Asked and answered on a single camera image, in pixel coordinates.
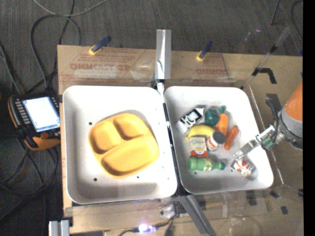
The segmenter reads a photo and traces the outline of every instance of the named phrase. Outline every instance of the blue clamp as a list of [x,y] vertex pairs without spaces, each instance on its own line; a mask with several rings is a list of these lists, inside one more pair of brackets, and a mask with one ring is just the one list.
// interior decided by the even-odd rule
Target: blue clamp
[[212,47],[212,41],[210,40],[207,43],[206,47],[200,53],[198,53],[197,60],[203,61],[206,57],[207,52],[210,51],[211,47]]
[[101,50],[103,46],[107,45],[111,40],[112,38],[110,36],[103,38],[96,45],[93,45],[91,48],[89,48],[89,53],[95,55]]

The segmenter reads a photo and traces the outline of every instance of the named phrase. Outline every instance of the toy banana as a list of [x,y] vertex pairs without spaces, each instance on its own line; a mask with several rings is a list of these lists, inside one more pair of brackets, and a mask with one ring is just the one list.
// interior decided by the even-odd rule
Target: toy banana
[[189,133],[186,135],[186,140],[191,136],[205,136],[209,137],[215,130],[207,125],[196,125],[190,128]]

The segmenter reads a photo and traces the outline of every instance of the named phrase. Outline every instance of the yellow divided plate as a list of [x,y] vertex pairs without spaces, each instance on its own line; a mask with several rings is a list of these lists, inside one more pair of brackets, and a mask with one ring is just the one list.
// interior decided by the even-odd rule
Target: yellow divided plate
[[124,113],[105,119],[89,132],[97,161],[111,177],[124,178],[158,159],[158,144],[141,118]]

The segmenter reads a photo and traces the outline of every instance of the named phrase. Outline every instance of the black floor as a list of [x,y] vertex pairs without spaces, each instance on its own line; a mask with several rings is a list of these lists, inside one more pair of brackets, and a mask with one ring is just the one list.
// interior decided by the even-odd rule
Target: black floor
[[[0,235],[4,236],[47,235],[48,221],[63,218],[60,162],[49,181],[60,147],[50,153],[28,153],[14,177],[3,181],[14,174],[25,155],[15,137],[7,99],[14,93],[45,89],[40,82],[41,69],[45,75],[57,71],[58,43],[92,46],[111,36],[111,47],[155,49],[156,30],[169,29],[172,50],[196,52],[212,40],[212,52],[266,54],[289,27],[290,34],[275,55],[303,53],[303,0],[279,0],[277,9],[278,0],[108,0],[91,10],[103,0],[36,0],[57,16],[33,0],[0,1],[0,44],[4,52],[0,52],[0,180],[19,194],[33,192],[41,181],[47,180],[48,185],[35,196],[0,188]],[[70,18],[61,16],[69,14]],[[244,48],[240,43],[246,36],[250,37]],[[47,86],[58,92],[56,73],[48,76]]]

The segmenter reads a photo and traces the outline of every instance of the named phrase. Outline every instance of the toy carrot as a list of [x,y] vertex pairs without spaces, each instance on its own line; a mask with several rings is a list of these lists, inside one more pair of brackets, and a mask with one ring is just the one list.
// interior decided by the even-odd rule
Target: toy carrot
[[228,133],[228,135],[226,137],[225,143],[224,143],[224,148],[226,150],[229,150],[232,147],[232,143],[233,143],[236,135],[238,134],[238,131],[239,131],[239,129],[237,126],[234,126],[231,128],[230,132]]
[[225,136],[227,132],[227,125],[228,125],[228,116],[225,114],[225,107],[220,107],[220,119],[218,121],[218,130],[221,131]]

